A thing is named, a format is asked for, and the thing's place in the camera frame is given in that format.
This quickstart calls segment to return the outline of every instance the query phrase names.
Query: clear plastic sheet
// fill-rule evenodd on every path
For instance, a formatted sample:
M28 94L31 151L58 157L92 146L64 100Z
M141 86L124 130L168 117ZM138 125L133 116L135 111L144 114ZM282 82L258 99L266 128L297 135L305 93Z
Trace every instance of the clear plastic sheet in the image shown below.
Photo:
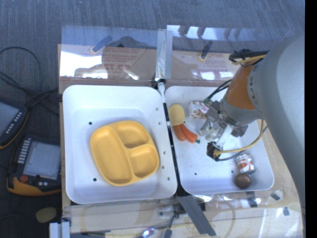
M159 49L160 42L166 41L164 35L158 34L160 31L164 32L65 26L59 45L59 93L75 84L154 87L155 75L166 80L166 88L175 85L216 87L230 79L239 67L228 60L232 49L245 48L242 44L246 41L249 48L259 47L254 43L260 42L262 48L267 49L291 34L289 29L281 29L272 40L263 29L203 31L200 28L168 26L173 46L171 54L167 54L166 50ZM201 54L210 41L213 43L202 59ZM160 69L166 69L166 58L170 59L167 61L171 64L170 68L167 67L170 70L162 71ZM161 59L163 67L159 67L158 59ZM269 130L263 135L263 142L274 173L274 184L270 189L194 195L217 238L302 237L298 195ZM62 151L64 168L65 154ZM62 220L70 222L71 234L163 238L168 233L172 234L171 237L208 237L197 231L175 197L80 205L69 200L63 184L62 200Z

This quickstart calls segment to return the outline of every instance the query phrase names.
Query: yellow divided tray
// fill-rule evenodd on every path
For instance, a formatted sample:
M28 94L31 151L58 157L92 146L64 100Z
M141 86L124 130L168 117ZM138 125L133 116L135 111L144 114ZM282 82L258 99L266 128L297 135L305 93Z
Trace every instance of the yellow divided tray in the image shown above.
M124 186L145 179L159 167L159 154L140 123L119 121L95 130L90 139L92 155L102 177Z

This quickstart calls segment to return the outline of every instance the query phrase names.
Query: soda can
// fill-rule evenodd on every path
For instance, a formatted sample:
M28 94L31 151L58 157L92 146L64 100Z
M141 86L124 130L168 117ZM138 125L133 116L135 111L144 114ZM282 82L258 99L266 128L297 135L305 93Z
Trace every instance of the soda can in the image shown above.
M253 174L256 170L250 154L242 153L236 157L236 163L240 173Z

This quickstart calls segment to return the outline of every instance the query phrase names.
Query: device screen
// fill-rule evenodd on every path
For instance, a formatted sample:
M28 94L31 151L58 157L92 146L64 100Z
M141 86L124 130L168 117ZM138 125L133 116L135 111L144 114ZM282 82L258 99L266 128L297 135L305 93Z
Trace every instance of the device screen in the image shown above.
M19 109L0 102L0 135L3 134L18 112Z
M60 146L33 141L24 171L25 175L39 175L57 179L60 164Z

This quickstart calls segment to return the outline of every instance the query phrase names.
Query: yellow cable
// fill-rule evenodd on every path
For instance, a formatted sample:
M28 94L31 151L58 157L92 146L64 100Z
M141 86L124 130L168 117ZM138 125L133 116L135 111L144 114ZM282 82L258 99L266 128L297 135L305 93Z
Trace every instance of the yellow cable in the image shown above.
M265 57L265 55L261 55L261 56L256 56L256 57L251 57L251 58L243 59L243 60L241 60L241 61L233 61L232 63L233 63L234 65L237 65L237 64L242 64L242 63L244 63L244 62L249 62L249 61L254 61L254 60L262 59L262 58L264 58L264 57Z
M264 120L261 121L260 134L258 135L258 137L250 145L242 147L242 148L239 148L239 149L235 149L235 150L218 150L218 149L215 149L214 152L213 152L213 155L215 157L218 157L221 153L232 153L232 152L240 152L240 151L247 150L251 146L254 146L261 139L262 134L263 134L263 130L264 130Z

